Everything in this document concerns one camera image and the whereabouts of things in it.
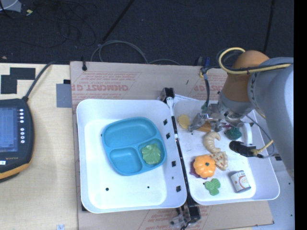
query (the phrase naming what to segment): blue divided plate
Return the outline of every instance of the blue divided plate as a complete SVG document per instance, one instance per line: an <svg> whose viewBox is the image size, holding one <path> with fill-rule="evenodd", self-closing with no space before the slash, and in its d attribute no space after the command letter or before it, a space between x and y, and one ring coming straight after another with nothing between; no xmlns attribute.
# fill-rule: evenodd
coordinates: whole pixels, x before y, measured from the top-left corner
<svg viewBox="0 0 307 230"><path fill-rule="evenodd" d="M105 127L102 142L113 168L122 175L140 174L162 165L166 149L159 130L148 118L133 117L116 121ZM158 163L148 164L142 148L156 144L161 152Z"/></svg>

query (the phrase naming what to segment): toy food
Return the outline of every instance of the toy food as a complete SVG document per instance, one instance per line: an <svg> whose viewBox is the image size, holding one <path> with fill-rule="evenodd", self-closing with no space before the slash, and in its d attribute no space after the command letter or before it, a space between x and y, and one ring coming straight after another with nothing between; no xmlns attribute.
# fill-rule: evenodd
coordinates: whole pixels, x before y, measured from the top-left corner
<svg viewBox="0 0 307 230"><path fill-rule="evenodd" d="M228 156L226 152L218 152L218 153L213 153L209 154L211 158L214 159L215 165L221 169L222 171L225 171L226 168L228 167Z"/></svg>
<svg viewBox="0 0 307 230"><path fill-rule="evenodd" d="M218 179L214 178L210 182L205 182L204 184L205 184L205 188L209 190L212 196L215 196L220 193L218 188L221 187L221 183Z"/></svg>
<svg viewBox="0 0 307 230"><path fill-rule="evenodd" d="M226 131L226 136L230 140L236 140L236 139L239 139L242 136L242 133L240 132L239 128L231 126L231 128Z"/></svg>
<svg viewBox="0 0 307 230"><path fill-rule="evenodd" d="M185 114L179 116L178 122L179 122L180 126L184 129L187 129L190 125L189 117L188 117L188 115L185 115Z"/></svg>
<svg viewBox="0 0 307 230"><path fill-rule="evenodd" d="M203 131L203 132L210 132L211 131L211 124L208 121L206 121L204 123L204 125L199 127L197 130Z"/></svg>
<svg viewBox="0 0 307 230"><path fill-rule="evenodd" d="M211 153L220 152L220 148L216 148L214 144L214 139L221 140L221 136L217 132L208 132L203 138L203 145Z"/></svg>
<svg viewBox="0 0 307 230"><path fill-rule="evenodd" d="M148 144L141 149L143 159L147 164L157 164L161 160L161 151L157 144Z"/></svg>
<svg viewBox="0 0 307 230"><path fill-rule="evenodd" d="M215 161L209 155L197 156L193 162L193 167L196 174L201 178L212 177L216 169Z"/></svg>

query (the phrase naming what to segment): white tray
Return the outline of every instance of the white tray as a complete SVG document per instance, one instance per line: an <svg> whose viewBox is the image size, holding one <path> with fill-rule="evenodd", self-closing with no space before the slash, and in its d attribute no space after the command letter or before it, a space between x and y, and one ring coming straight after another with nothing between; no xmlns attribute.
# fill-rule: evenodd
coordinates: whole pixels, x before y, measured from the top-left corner
<svg viewBox="0 0 307 230"><path fill-rule="evenodd" d="M120 175L107 159L101 134L110 123L139 116L150 119L160 131L166 147L166 160L148 172ZM170 110L164 102L87 99L77 107L77 124L81 200L88 211L107 213L172 208L185 203L185 181Z"/></svg>
<svg viewBox="0 0 307 230"><path fill-rule="evenodd" d="M204 101L178 101L174 105L176 121L180 115L188 115L190 122L192 122L197 113L201 111L201 106L203 104ZM255 120L254 113L251 112L250 115ZM243 121L251 122L248 118L243 119ZM197 130L191 133L187 129L183 129L178 121L177 130L183 160L187 170L190 193L197 203L201 205L215 205L255 200L271 200L278 197L280 188L270 159L260 159L256 157L247 158L230 150L229 143L231 140L226 137L224 131L219 132L221 140L218 141L215 139L215 146L221 148L221 151L225 151L228 155L228 167L226 171L216 168L213 177L207 180L197 178L190 174L190 163L195 157L203 154L210 154L202 144L202 137L206 133ZM253 144L256 145L258 149L262 148L264 143L259 127L253 125L251 130ZM267 154L266 150L262 152L262 155ZM230 179L230 175L240 170L244 170L251 189L242 193L237 193ZM215 196L210 195L210 192L203 184L206 181L210 181L212 178L217 178L221 183L221 187L218 189L219 194Z"/></svg>

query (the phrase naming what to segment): orange pumpkin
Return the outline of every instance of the orange pumpkin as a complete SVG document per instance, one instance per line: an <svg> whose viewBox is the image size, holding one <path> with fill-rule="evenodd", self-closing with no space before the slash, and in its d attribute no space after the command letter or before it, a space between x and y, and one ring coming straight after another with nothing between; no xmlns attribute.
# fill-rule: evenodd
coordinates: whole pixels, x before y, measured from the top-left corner
<svg viewBox="0 0 307 230"><path fill-rule="evenodd" d="M215 161L209 155L197 156L193 167L201 178L212 177L216 169Z"/></svg>

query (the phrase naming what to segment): can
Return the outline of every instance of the can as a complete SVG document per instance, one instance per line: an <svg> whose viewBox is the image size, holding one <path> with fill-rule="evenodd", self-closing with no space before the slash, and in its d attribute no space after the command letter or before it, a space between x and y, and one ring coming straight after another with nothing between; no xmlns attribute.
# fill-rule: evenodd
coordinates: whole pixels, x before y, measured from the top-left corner
<svg viewBox="0 0 307 230"><path fill-rule="evenodd" d="M235 172L230 176L230 178L235 186L237 193L245 192L251 188L244 171Z"/></svg>

